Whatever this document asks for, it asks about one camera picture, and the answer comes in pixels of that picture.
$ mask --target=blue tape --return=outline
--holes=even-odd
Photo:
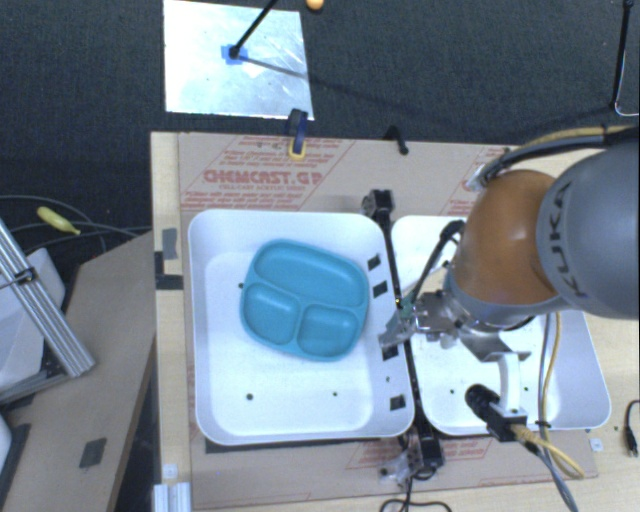
[[[238,64],[242,64],[242,60],[243,59],[248,59],[249,58],[249,52],[243,46],[242,48],[240,48],[240,53],[238,54],[238,58],[237,59],[232,59],[229,56],[229,50],[231,50],[231,48],[233,48],[233,46],[234,45],[232,45],[232,44],[227,44],[227,45],[224,45],[224,46],[222,46],[220,48],[220,53],[222,54],[222,58],[230,66],[236,66]]]

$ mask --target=aluminum foil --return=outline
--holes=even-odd
[[[246,57],[225,58],[260,12],[165,0],[168,112],[286,119],[297,108],[313,119],[298,12],[272,10],[243,46]]]

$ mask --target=black clip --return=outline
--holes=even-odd
[[[307,144],[305,137],[307,135],[308,117],[309,114],[307,112],[294,108],[287,118],[285,135],[293,137],[291,144],[289,144],[289,156],[293,160],[302,160],[306,154]]]

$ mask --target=yellow cable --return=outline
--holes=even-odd
[[[620,132],[622,130],[626,130],[630,128],[627,125],[616,125],[616,126],[607,126],[603,128],[602,126],[589,126],[585,128],[574,128],[571,130],[562,130],[559,132],[549,133],[548,135],[543,135],[535,140],[527,142],[523,147],[534,146],[536,144],[542,144],[543,142],[551,142],[554,140],[567,139],[572,137],[588,137],[591,135],[608,135],[611,133]]]
[[[550,442],[539,438],[537,435],[535,435],[531,430],[529,430],[524,425],[511,425],[511,430],[516,435],[516,439],[518,439],[518,441],[525,441],[525,442],[536,444],[542,448],[546,448],[551,452],[551,454],[557,456],[564,463],[571,466],[571,468],[576,472],[576,475],[577,475],[576,478],[582,479],[585,477],[584,470],[580,467],[580,465],[575,460],[573,460],[566,453],[560,450],[560,448],[557,448],[555,445],[551,444]]]
[[[553,369],[555,368],[556,359],[558,358],[558,352],[560,347],[560,332],[562,331],[562,321],[560,319],[560,313],[556,312],[555,314],[556,320],[556,335],[555,340],[553,342],[553,351],[551,352],[551,359],[549,360],[549,368],[547,369],[547,374],[544,378],[544,385],[542,386],[542,417],[538,418],[540,420],[540,430],[544,434],[545,437],[549,437],[548,430],[546,427],[547,421],[547,397],[549,395],[549,385],[551,383],[551,374],[553,373]],[[549,450],[551,452],[551,458],[553,462],[556,463],[556,466],[569,478],[574,479],[582,479],[584,478],[584,471],[582,468],[578,466],[578,470],[574,473],[571,469],[567,468],[562,461],[561,457],[558,457],[553,450]]]

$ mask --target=white tray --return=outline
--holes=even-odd
[[[418,280],[440,231],[451,220],[451,217],[407,216],[396,222],[392,238],[403,289]],[[440,261],[450,260],[454,251],[455,246],[449,244]],[[550,382],[547,421],[554,429],[596,428],[606,423],[611,412],[598,358],[584,315],[565,311],[561,317],[561,342]],[[531,351],[531,356],[520,364],[520,403],[529,414],[532,429],[537,429],[534,422],[538,420],[543,332],[544,317],[538,317],[517,331],[501,334],[512,350]],[[414,335],[411,347],[424,412],[434,427],[449,435],[485,434],[485,424],[467,406],[464,395],[473,384],[483,384],[499,393],[498,365],[479,362],[459,342],[445,350],[438,342],[426,341],[424,335]]]
[[[189,227],[196,417],[222,445],[391,437],[414,404],[402,347],[383,360],[378,334],[395,309],[384,238],[356,214],[210,210]],[[355,348],[335,362],[290,355],[252,340],[240,320],[240,283],[273,239],[321,247],[358,264],[370,305]],[[369,270],[368,261],[380,264]],[[387,283],[374,298],[372,287]]]

